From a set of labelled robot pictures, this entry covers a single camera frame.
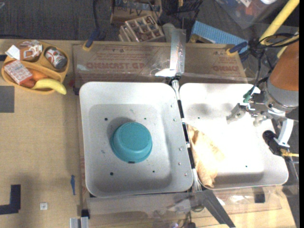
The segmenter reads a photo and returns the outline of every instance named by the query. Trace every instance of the black cable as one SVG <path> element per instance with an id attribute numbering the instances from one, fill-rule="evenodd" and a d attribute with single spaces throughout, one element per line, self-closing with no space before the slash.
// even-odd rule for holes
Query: black cable
<path id="1" fill-rule="evenodd" d="M 278 42 L 274 42 L 274 43 L 272 43 L 272 44 L 270 44 L 270 45 L 260 46 L 258 49 L 265 49 L 265 48 L 269 48 L 269 47 L 270 47 L 270 48 L 285 47 L 285 46 L 291 45 L 291 44 L 293 44 L 293 43 L 295 43 L 296 41 L 299 40 L 299 38 L 297 38 L 297 39 L 295 39 L 295 40 L 293 40 L 293 41 L 290 41 L 290 42 L 287 42 L 287 43 L 285 43 L 285 44 L 278 45 L 278 44 L 280 44 L 280 43 L 283 43 L 283 42 L 286 41 L 286 40 L 291 39 L 292 37 L 296 37 L 296 36 L 297 36 L 297 35 L 293 35 L 293 34 L 289 34 L 289 33 L 279 33 L 279 34 L 274 34 L 274 35 L 272 35 L 272 36 L 267 36 L 267 37 L 261 39 L 261 40 L 257 43 L 256 47 L 258 47 L 259 45 L 261 45 L 261 42 L 264 41 L 264 40 L 266 40 L 266 39 L 268 39 L 268 38 L 277 39 L 277 38 L 279 38 L 280 36 L 283 36 L 283 37 L 286 37 L 286 38 L 285 38 L 285 39 L 282 39 L 282 40 L 280 40 L 280 41 L 278 41 Z"/>
<path id="2" fill-rule="evenodd" d="M 257 76 L 256 76 L 256 80 L 255 80 L 253 87 L 257 86 L 258 79 L 260 78 L 263 54 L 264 54 L 264 52 L 262 52 L 262 54 L 258 57 Z"/>
<path id="3" fill-rule="evenodd" d="M 93 8 L 93 17 L 94 17 L 94 23 L 95 23 L 95 29 L 98 29 L 99 26 L 98 26 L 98 23 L 97 23 L 97 14 L 96 14 L 96 2 L 98 0 L 93 0 L 93 3 L 92 3 L 92 8 Z"/>
<path id="4" fill-rule="evenodd" d="M 260 79 L 256 85 L 259 86 L 261 83 L 266 82 L 268 80 L 268 78 L 269 78 L 269 76 L 266 76 L 266 77 Z"/>
<path id="5" fill-rule="evenodd" d="M 185 217 L 185 219 L 184 219 L 184 223 L 183 223 L 182 226 L 179 227 L 179 228 L 183 228 L 183 227 L 185 226 L 185 224 L 187 223 L 188 219 L 189 219 L 189 223 L 191 223 L 191 222 L 192 222 L 191 211 L 189 211 L 189 212 L 186 214 L 186 217 Z"/>
<path id="6" fill-rule="evenodd" d="M 200 205 L 200 206 L 191 208 L 191 210 L 192 210 L 193 212 L 200 213 L 200 212 L 202 212 L 202 211 L 204 210 L 204 208 L 205 208 L 205 206 Z"/>
<path id="7" fill-rule="evenodd" d="M 247 49 L 246 51 L 244 51 L 241 54 L 239 54 L 239 58 L 240 59 L 246 58 L 249 54 L 250 54 L 250 50 Z"/>
<path id="8" fill-rule="evenodd" d="M 271 71 L 274 70 L 275 67 L 271 64 L 271 62 L 270 62 L 270 60 L 269 60 L 269 57 L 267 56 L 266 53 L 265 53 L 264 55 L 265 55 L 265 57 L 266 57 L 267 63 L 269 64 L 270 70 L 271 70 Z"/>

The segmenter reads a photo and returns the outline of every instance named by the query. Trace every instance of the white sink basin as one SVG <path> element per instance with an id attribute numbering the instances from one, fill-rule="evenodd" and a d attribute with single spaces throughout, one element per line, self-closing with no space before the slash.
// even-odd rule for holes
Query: white sink basin
<path id="1" fill-rule="evenodd" d="M 162 83 L 90 82 L 80 89 L 85 181 L 97 197 L 182 192 L 193 182 L 174 90 Z M 152 152 L 139 163 L 115 156 L 110 138 L 126 122 L 143 124 Z"/>
<path id="2" fill-rule="evenodd" d="M 197 84 L 180 87 L 185 122 L 208 135 L 225 155 L 215 179 L 214 189 L 281 185 L 288 179 L 284 159 L 271 153 L 262 134 L 274 132 L 271 120 L 253 126 L 253 118 L 246 114 L 227 124 L 226 116 L 250 84 Z"/>

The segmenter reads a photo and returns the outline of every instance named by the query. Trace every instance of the beige cloth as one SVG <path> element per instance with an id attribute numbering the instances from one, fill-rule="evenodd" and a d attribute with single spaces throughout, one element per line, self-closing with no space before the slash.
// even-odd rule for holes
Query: beige cloth
<path id="1" fill-rule="evenodd" d="M 213 188 L 219 163 L 225 156 L 207 135 L 191 125 L 187 128 L 199 180 L 204 186 Z"/>

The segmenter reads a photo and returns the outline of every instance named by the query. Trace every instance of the wooden table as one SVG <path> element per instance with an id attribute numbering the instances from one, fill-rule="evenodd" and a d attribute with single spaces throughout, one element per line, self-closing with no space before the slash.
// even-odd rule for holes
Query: wooden table
<path id="1" fill-rule="evenodd" d="M 17 41 L 1 39 L 0 54 Z M 70 58 L 73 58 L 72 45 L 82 43 L 46 42 L 61 48 Z M 18 214 L 0 215 L 2 228 L 67 228 L 69 219 L 80 215 L 83 203 L 77 122 L 79 97 L 68 85 L 72 79 L 70 65 L 64 81 L 67 95 L 56 92 L 38 95 L 15 88 L 14 113 L 0 113 L 0 205 L 9 204 L 10 186 L 21 184 L 21 209 Z M 0 86 L 8 85 L 0 77 Z M 76 195 L 72 192 L 71 175 L 76 179 Z M 285 195 L 280 190 L 277 193 L 281 209 L 231 214 L 231 219 L 237 227 L 295 228 Z M 48 203 L 47 210 L 40 210 L 42 202 Z M 193 218 L 193 221 L 197 227 L 217 223 L 213 217 Z M 98 227 L 94 219 L 90 220 L 90 227 Z"/>

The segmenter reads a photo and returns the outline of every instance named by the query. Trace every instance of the gray carpet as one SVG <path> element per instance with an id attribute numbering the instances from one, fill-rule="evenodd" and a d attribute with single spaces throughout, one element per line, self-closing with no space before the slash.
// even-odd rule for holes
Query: gray carpet
<path id="1" fill-rule="evenodd" d="M 0 0 L 5 6 L 0 9 L 0 38 L 16 38 L 20 36 L 31 39 L 86 40 L 95 28 L 93 0 Z M 207 23 L 225 32 L 250 40 L 259 38 L 268 24 L 275 18 L 281 7 L 278 7 L 263 21 L 247 29 L 241 29 L 230 16 L 214 1 L 204 0 L 200 6 L 197 20 Z M 99 0 L 96 6 L 98 25 L 106 33 L 105 40 L 118 40 L 118 28 L 110 25 L 110 0 Z M 180 21 L 173 17 L 161 16 L 161 21 L 171 22 L 179 27 Z M 293 33 L 299 26 L 299 7 L 281 27 L 281 32 Z M 299 118 L 299 109 L 289 115 Z M 295 126 L 289 141 L 291 149 L 298 153 L 299 126 Z M 297 180 L 291 174 L 290 182 Z M 299 192 L 288 192 L 291 210 L 297 227 L 299 220 Z"/>

